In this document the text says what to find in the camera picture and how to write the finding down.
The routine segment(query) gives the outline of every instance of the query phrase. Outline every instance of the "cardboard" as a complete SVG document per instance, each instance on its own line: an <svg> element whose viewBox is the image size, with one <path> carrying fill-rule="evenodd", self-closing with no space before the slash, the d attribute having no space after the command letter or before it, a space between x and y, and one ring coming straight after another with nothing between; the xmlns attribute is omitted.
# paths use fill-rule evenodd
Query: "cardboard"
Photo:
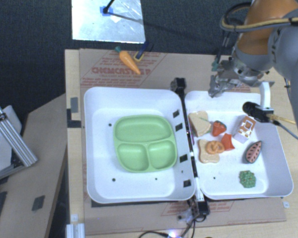
<svg viewBox="0 0 298 238"><path fill-rule="evenodd" d="M168 89L176 77L186 78L186 92L208 90L213 56L145 53L139 63L141 75L125 68L117 54L109 50L79 50L80 114L82 122L82 171L85 234L128 233L185 228L177 216L188 209L186 201L99 205L86 191L86 156L83 96L93 86ZM250 92L242 86L234 91ZM209 203L210 215L197 227L285 221L280 198L261 198Z"/></svg>

